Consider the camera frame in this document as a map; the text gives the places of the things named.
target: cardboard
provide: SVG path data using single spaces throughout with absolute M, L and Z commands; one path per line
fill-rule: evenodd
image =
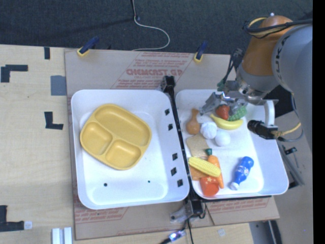
M 183 89 L 216 89 L 224 77 L 230 56 L 205 54 L 200 63 L 194 53 L 91 50 L 79 57 L 76 49 L 65 50 L 70 150 L 74 193 L 76 239 L 89 239 L 145 232 L 178 230 L 170 213 L 183 202 L 134 207 L 91 210 L 84 207 L 77 194 L 71 97 L 81 89 L 160 89 L 164 76 L 174 76 L 175 94 Z M 232 72 L 229 79 L 234 79 Z M 207 203 L 204 219 L 191 222 L 192 227 L 263 221 L 279 218 L 273 197 L 228 200 Z

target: wooden table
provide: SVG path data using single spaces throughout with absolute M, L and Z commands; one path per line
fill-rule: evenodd
M 50 89 L 51 76 L 65 76 L 64 48 L 51 48 L 45 60 L 43 47 L 0 45 L 6 65 L 28 65 L 28 72 L 11 71 L 0 83 L 0 205 L 8 206 L 8 222 L 31 221 L 32 229 L 0 232 L 0 243 L 51 243 L 51 229 L 74 227 L 67 97 Z M 62 130 L 45 128 L 46 111 Z M 74 243 L 160 243 L 169 233 Z M 195 244 L 253 243 L 248 223 L 194 228 L 192 236 Z M 177 243 L 191 243 L 189 234 Z

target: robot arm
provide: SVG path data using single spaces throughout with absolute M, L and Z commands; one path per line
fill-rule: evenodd
M 258 21 L 261 25 L 251 28 Z M 293 22 L 271 15 L 247 22 L 244 29 L 253 37 L 241 62 L 234 66 L 236 80 L 226 81 L 225 77 L 219 90 L 226 97 L 261 105 L 280 84 L 294 96 L 312 150 L 312 20 Z

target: white egg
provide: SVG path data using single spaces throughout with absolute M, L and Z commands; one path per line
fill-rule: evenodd
M 222 129 L 218 129 L 218 132 L 214 138 L 218 146 L 226 146 L 230 144 L 230 134 Z
M 215 122 L 212 121 L 204 122 L 201 125 L 200 132 L 205 139 L 213 139 L 217 134 L 217 125 Z

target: toy bottle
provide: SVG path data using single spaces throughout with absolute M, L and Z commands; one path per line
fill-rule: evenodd
M 249 171 L 253 167 L 253 165 L 254 165 L 254 160 L 251 157 L 243 157 L 242 158 L 239 166 L 237 167 L 237 169 L 235 171 L 235 179 L 230 185 L 230 188 L 232 190 L 238 190 L 239 184 L 242 181 L 247 179 L 247 177 L 249 175 Z

